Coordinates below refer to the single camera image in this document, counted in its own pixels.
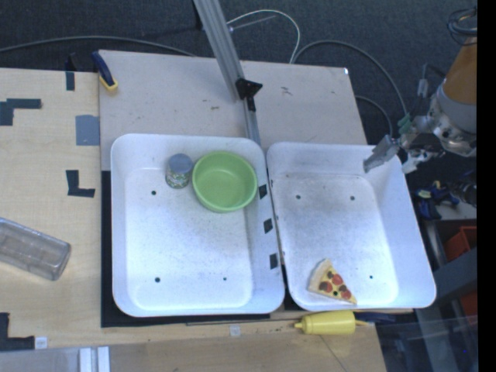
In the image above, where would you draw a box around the black block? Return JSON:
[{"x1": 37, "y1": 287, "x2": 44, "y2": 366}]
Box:
[{"x1": 235, "y1": 77, "x2": 264, "y2": 101}]

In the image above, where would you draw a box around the small green can grey lid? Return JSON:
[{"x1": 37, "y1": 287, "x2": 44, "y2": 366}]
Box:
[{"x1": 164, "y1": 153, "x2": 195, "y2": 190}]

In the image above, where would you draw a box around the pale wood board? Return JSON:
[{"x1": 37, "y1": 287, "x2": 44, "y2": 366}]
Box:
[{"x1": 98, "y1": 49, "x2": 415, "y2": 318}]

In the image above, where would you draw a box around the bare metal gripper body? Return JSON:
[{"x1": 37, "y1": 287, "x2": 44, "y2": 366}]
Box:
[{"x1": 400, "y1": 108, "x2": 478, "y2": 159}]

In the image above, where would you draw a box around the green bowl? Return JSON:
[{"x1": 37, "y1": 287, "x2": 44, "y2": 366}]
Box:
[{"x1": 191, "y1": 150, "x2": 260, "y2": 214}]

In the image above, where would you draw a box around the yellow squeeze bottle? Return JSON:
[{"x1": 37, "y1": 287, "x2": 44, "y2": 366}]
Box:
[{"x1": 293, "y1": 310, "x2": 370, "y2": 336}]

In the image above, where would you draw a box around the clear plastic bottle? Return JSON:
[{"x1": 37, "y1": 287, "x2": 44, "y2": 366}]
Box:
[{"x1": 0, "y1": 216, "x2": 72, "y2": 282}]

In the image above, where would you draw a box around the white plastic tray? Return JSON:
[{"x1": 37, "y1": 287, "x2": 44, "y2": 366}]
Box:
[
  {"x1": 266, "y1": 141, "x2": 438, "y2": 313},
  {"x1": 110, "y1": 133, "x2": 286, "y2": 319}
]

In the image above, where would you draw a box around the toy pizza slice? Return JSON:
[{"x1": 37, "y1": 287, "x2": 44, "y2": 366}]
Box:
[{"x1": 306, "y1": 257, "x2": 358, "y2": 306}]

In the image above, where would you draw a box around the black cylinder on white bracket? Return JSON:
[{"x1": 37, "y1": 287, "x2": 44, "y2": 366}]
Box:
[{"x1": 399, "y1": 147, "x2": 446, "y2": 175}]

